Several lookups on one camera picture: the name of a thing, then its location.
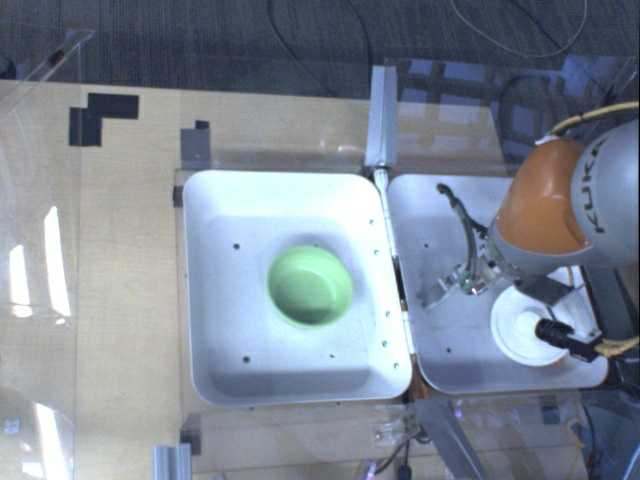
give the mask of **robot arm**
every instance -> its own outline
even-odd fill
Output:
[[[467,241],[475,241],[473,228],[486,242],[482,256],[475,257],[474,243],[466,267],[428,290],[427,306],[457,287],[479,295],[506,278],[551,307],[573,289],[547,277],[559,267],[637,263],[638,144],[637,120],[586,147],[558,137],[545,141],[520,167],[488,230],[439,185],[465,225]],[[535,334],[589,362],[611,348],[600,335],[581,336],[554,320],[541,320]]]
[[[638,121],[586,148],[565,139],[536,148],[513,180],[487,247],[494,261],[521,274],[638,262]]]

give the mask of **wooden surface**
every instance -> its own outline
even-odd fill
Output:
[[[77,260],[79,286],[79,313],[70,319],[77,327],[75,478],[140,480],[152,478],[153,446],[176,445],[183,418],[189,416],[182,413],[183,402],[191,395],[185,398],[181,376],[185,358],[178,311],[181,267],[172,201],[174,176],[180,168],[180,129],[193,128],[196,119],[209,121],[218,167],[231,160],[248,162],[249,168],[263,161],[271,162],[266,168],[282,168],[284,158],[285,164],[293,162],[293,168],[309,162],[330,168],[338,155],[346,158],[340,169],[351,170],[364,156],[368,103],[121,87],[83,86],[79,90],[78,86],[48,84],[30,97],[29,115],[52,123],[46,127],[51,140],[67,148],[67,127],[62,124],[67,122],[67,109],[86,106],[89,92],[139,95],[140,115],[137,120],[104,119],[102,147],[81,151],[79,243],[76,255],[70,255]],[[401,140],[411,142],[412,162],[424,158],[426,163],[449,165],[451,160],[466,158],[479,174],[500,164],[497,138],[484,128],[479,135],[467,134],[451,142],[457,146],[446,147],[442,137],[449,132],[453,136],[454,128],[459,133],[460,126],[472,127],[463,122],[447,128],[446,120],[429,127],[425,119],[433,119],[435,109],[427,107],[400,108],[400,129],[406,132]],[[455,109],[447,112],[455,114]],[[469,151],[460,144],[471,147],[471,161]],[[68,166],[61,162],[57,168]],[[57,346],[54,340],[44,350]],[[58,375],[56,370],[49,369],[47,376],[47,362],[42,363],[37,344],[30,352],[18,345],[14,350],[13,356],[2,361],[0,373],[13,368],[15,375],[25,378],[20,385],[29,386],[32,398],[42,396],[49,389],[48,382]],[[25,363],[44,368],[44,372],[33,370],[38,372],[34,373],[35,385],[29,385],[33,377]],[[58,405],[65,406],[63,401]],[[219,429],[218,434],[228,442],[215,457],[224,461],[221,469],[235,469],[227,472],[229,480],[351,479],[359,459],[385,456],[390,448],[376,448],[371,437],[372,425],[386,421],[387,414],[367,404],[349,409],[342,408],[348,416],[342,419],[344,432],[337,441],[337,434],[328,432],[340,432],[339,422],[335,426],[313,419],[296,423],[295,418],[275,411],[271,419],[265,417],[262,427]],[[205,420],[213,418],[215,425],[230,419],[237,423],[246,418],[248,425],[257,421],[255,415],[242,413],[236,419],[201,402],[198,410]],[[279,444],[278,436],[285,434],[289,441]],[[293,448],[287,444],[292,436]],[[332,452],[336,445],[341,449],[339,456]],[[575,446],[564,448],[573,461]],[[414,478],[445,478],[433,445],[413,453],[424,456]],[[343,462],[330,464],[336,460]],[[242,471],[247,467],[259,469]]]

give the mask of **clear plastic panel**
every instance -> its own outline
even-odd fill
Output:
[[[592,430],[578,392],[457,398],[448,406],[487,478],[586,478]]]
[[[544,70],[431,59],[387,64],[398,70],[394,173],[500,176],[515,172],[554,124],[621,95],[625,101],[637,86],[638,58],[567,55]],[[588,141],[596,126],[579,139]]]
[[[366,70],[355,71],[367,85]],[[355,173],[364,160],[369,101],[184,91],[181,116],[183,136],[196,121],[208,123],[214,169]]]
[[[55,81],[80,81],[91,33],[0,29],[33,46],[12,51],[3,40],[0,52],[0,477],[71,479],[80,148],[68,137],[81,93]]]

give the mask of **wooden table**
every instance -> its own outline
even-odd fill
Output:
[[[138,95],[139,116],[105,118],[101,147],[70,148],[68,108],[86,107],[89,93]],[[79,309],[68,319],[77,335],[77,368],[64,369],[66,374],[76,373],[75,400],[72,395],[54,400],[70,413],[75,401],[75,478],[151,478],[153,446],[176,445],[189,416],[182,414],[183,400],[193,393],[181,376],[185,346],[177,279],[182,267],[172,200],[175,173],[181,168],[180,130],[193,128],[196,120],[210,123],[214,167],[253,159],[249,168],[257,167],[256,162],[282,168],[283,158],[329,165],[331,158],[342,155],[348,159],[343,168],[357,169],[364,156],[368,110],[367,101],[54,83],[38,88],[23,103],[22,115],[32,120],[38,133],[49,136],[45,144],[51,149],[43,154],[59,160],[51,168],[73,168],[78,154],[81,161],[78,246],[69,265],[72,271],[77,268],[77,278],[72,276],[77,286],[70,291],[77,288],[77,301],[72,302]],[[421,165],[431,172],[466,165],[467,172],[504,174],[488,111],[481,109],[480,114],[470,115],[464,107],[401,104],[400,159],[411,169]],[[489,124],[479,126],[480,121]],[[13,132],[28,133],[24,119],[12,123]],[[56,178],[55,173],[49,178]],[[58,188],[64,193],[76,190]],[[35,193],[37,187],[31,187],[29,194]],[[18,319],[3,320],[2,337],[15,338],[5,320],[15,325]],[[64,357],[73,354],[76,343],[57,345],[50,327],[45,326],[42,336],[38,341],[45,343],[45,351],[71,346]],[[46,398],[43,393],[52,391],[49,376],[59,381],[56,357],[43,357],[37,342],[25,348],[15,338],[11,347],[14,352],[5,352],[0,363],[0,380],[24,377],[19,384],[33,399]],[[25,370],[24,364],[31,369]],[[256,409],[253,414],[249,409],[232,414],[206,405],[201,410],[205,419],[212,418],[212,425],[229,426],[222,432],[226,442],[213,457],[194,458],[200,470],[209,471],[196,475],[198,480],[211,478],[216,461],[221,471],[228,471],[228,480],[351,479],[359,459],[385,456],[391,450],[374,446],[372,426],[389,414],[369,403],[336,408],[341,416],[333,421],[322,421],[323,408],[311,409],[316,411],[312,417],[299,408],[270,413]],[[518,453],[530,457],[535,451],[515,450],[513,457]],[[557,447],[554,453],[558,458],[565,454],[567,478],[580,478],[583,466],[575,443]],[[420,450],[416,446],[413,454],[421,456],[412,459],[420,465],[414,479],[445,478],[432,445]],[[209,462],[214,469],[207,469]]]

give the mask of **glass barrier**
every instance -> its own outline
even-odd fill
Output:
[[[202,57],[211,66],[219,63]],[[366,70],[358,68],[357,80],[367,85]],[[368,100],[305,96],[304,91],[299,96],[184,91],[181,99],[185,169],[356,173],[362,166]],[[203,140],[210,152],[204,164],[194,164]]]
[[[637,57],[567,55],[557,69],[428,59],[387,64],[398,71],[396,172],[513,174],[558,122],[621,96],[637,99]],[[588,142],[601,126],[583,127],[579,140]]]
[[[91,33],[2,22],[0,30],[0,476],[66,480],[80,234],[80,148],[68,137],[82,126],[69,104],[81,106],[80,47]],[[14,33],[33,49],[12,51]]]

